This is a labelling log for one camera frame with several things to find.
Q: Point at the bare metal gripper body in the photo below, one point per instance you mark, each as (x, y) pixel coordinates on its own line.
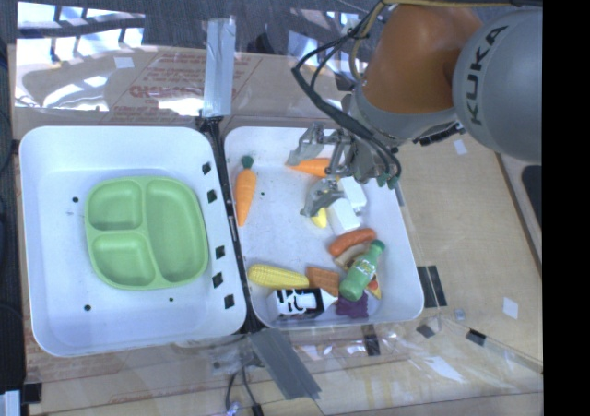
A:
(357, 158)

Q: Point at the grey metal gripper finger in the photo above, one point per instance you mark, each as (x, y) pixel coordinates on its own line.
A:
(306, 143)
(322, 195)

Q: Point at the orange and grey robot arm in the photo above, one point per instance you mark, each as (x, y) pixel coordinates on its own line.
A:
(498, 82)

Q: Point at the yellow banana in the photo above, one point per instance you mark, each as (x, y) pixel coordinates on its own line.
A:
(319, 219)

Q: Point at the orange sausage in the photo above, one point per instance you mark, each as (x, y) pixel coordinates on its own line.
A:
(352, 240)

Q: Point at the white plastic tray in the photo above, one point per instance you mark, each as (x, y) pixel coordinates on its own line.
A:
(281, 234)
(55, 229)

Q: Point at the tan bread slice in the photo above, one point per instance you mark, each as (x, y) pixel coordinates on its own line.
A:
(345, 259)

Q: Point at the orange carrot with green top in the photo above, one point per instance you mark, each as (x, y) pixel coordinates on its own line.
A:
(245, 193)

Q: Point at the brown biscuit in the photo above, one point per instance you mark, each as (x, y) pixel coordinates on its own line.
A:
(323, 279)

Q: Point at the green bottle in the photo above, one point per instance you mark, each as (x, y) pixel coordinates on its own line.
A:
(359, 273)

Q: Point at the yellow corn cob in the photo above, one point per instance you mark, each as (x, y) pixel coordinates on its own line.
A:
(276, 276)

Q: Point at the thin black and white rod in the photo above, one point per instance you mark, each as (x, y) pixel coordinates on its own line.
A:
(230, 220)

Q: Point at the pizza slice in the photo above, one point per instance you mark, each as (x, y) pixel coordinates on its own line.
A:
(374, 288)

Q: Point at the black and white carton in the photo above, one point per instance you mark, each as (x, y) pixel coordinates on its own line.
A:
(299, 301)

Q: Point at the purple grapes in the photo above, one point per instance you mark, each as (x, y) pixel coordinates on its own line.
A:
(352, 307)

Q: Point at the brown cardboard board red print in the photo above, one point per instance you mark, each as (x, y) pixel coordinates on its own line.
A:
(461, 229)

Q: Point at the green divided plate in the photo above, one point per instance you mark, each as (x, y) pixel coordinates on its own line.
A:
(170, 229)

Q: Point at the black cylinder on white bracket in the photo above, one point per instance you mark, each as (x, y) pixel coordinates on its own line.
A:
(438, 133)

